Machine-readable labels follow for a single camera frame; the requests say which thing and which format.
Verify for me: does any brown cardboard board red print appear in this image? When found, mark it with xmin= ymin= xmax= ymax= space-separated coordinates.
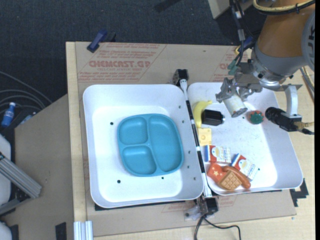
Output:
xmin=74 ymin=41 xmax=297 ymax=237

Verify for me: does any blue divided plate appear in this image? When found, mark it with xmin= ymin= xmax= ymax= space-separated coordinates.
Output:
xmin=116 ymin=113 xmax=185 ymax=178

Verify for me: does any brown waffle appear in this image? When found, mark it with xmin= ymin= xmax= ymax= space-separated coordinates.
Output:
xmin=217 ymin=170 xmax=243 ymax=191

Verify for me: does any black cylinder on white bracket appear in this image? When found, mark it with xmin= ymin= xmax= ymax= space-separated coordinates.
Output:
xmin=264 ymin=83 xmax=305 ymax=133

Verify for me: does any yellow cheese slice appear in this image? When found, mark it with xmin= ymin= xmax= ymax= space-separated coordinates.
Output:
xmin=197 ymin=127 xmax=213 ymax=146

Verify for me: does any red and green tomato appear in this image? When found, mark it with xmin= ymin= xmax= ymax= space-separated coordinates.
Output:
xmin=247 ymin=110 xmax=265 ymax=125

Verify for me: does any white plastic tray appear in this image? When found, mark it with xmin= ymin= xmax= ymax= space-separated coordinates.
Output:
xmin=82 ymin=83 xmax=205 ymax=209
xmin=186 ymin=81 xmax=304 ymax=196

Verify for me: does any black can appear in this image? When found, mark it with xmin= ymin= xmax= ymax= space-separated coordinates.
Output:
xmin=201 ymin=108 xmax=226 ymax=127

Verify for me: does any white can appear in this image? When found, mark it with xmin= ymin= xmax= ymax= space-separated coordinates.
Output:
xmin=223 ymin=95 xmax=249 ymax=118

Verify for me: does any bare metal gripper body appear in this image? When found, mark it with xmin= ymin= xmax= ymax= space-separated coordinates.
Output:
xmin=233 ymin=58 xmax=286 ymax=93

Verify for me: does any white red blue carton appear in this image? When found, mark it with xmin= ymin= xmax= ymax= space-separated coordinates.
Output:
xmin=230 ymin=153 xmax=260 ymax=181
xmin=203 ymin=144 xmax=232 ymax=164

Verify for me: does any orange sausage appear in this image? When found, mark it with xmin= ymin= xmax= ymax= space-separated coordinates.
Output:
xmin=222 ymin=165 xmax=252 ymax=190

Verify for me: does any blue plastic bottle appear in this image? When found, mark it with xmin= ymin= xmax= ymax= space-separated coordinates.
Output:
xmin=0 ymin=101 xmax=17 ymax=129

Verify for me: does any thin black and white rod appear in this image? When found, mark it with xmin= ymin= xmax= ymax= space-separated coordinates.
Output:
xmin=179 ymin=78 xmax=213 ymax=198

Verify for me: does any yellow banana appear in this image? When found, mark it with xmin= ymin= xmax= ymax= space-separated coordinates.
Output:
xmin=192 ymin=99 xmax=213 ymax=129

